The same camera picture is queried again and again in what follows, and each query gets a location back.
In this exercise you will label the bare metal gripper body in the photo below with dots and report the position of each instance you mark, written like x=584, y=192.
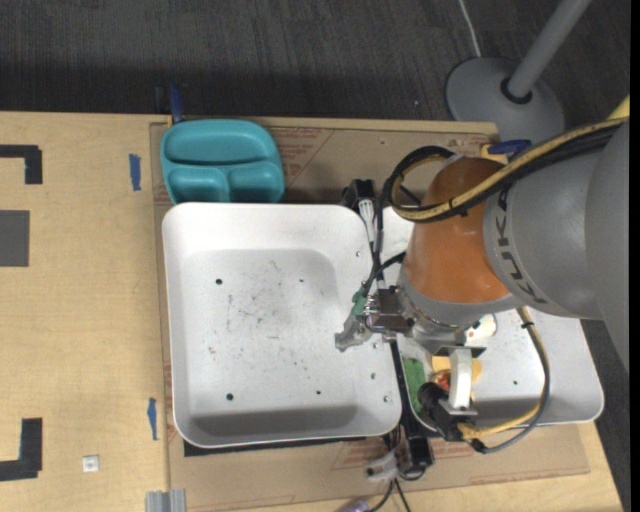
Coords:
x=392, y=312

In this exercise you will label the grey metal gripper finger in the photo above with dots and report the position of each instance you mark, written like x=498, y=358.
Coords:
x=350, y=341
x=358, y=324

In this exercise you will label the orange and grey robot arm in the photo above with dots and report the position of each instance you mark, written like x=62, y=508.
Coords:
x=550, y=235

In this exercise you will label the thin black and white rod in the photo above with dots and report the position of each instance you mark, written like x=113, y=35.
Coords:
x=376, y=245

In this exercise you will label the white plastic tray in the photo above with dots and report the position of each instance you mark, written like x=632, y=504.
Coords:
x=565, y=360
x=270, y=320

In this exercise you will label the red-brown toy food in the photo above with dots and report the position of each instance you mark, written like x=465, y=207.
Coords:
x=444, y=380

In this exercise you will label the white and orange toy food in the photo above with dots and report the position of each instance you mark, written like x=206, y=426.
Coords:
x=486, y=327

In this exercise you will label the tan toy bread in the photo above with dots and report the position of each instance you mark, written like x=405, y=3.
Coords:
x=477, y=370

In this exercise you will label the brown cardboard board, red print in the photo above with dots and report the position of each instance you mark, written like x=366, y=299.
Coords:
x=325, y=155

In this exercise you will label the teal divided plate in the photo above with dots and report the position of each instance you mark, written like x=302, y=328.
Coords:
x=222, y=162

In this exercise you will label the grey round floor stand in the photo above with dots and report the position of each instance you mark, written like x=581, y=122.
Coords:
x=490, y=90

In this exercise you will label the small white square block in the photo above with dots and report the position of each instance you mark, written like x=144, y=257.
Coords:
x=90, y=463

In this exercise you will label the black cylinder on white bracket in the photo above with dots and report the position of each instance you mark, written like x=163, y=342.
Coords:
x=460, y=380

